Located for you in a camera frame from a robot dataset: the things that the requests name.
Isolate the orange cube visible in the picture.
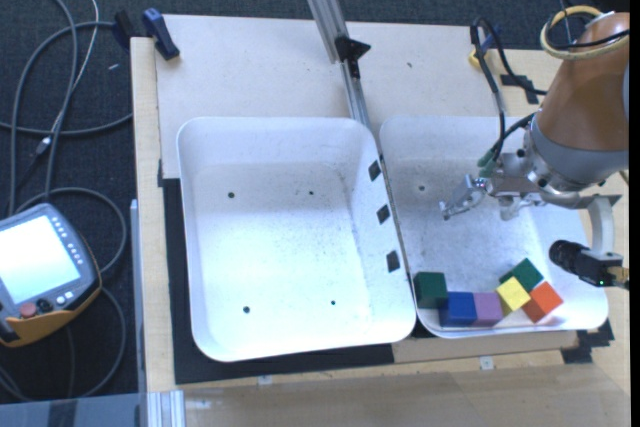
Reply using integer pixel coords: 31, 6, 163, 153
520, 280, 565, 324

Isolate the blue cube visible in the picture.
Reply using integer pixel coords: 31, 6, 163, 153
438, 291, 478, 328

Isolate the pale wood flat board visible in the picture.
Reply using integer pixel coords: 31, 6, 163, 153
154, 13, 581, 364

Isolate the purple cube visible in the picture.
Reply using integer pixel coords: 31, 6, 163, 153
472, 291, 505, 328

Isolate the black cylinder on white bracket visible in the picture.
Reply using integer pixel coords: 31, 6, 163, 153
548, 194, 626, 289

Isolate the dark green cube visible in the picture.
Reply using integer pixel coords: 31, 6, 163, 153
413, 271, 449, 310
498, 257, 545, 292

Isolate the white plastic tray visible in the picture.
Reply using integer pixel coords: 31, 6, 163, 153
378, 114, 611, 341
175, 116, 418, 363

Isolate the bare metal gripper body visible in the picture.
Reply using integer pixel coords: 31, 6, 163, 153
481, 149, 584, 210

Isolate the yellow cube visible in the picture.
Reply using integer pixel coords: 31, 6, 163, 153
495, 276, 533, 316

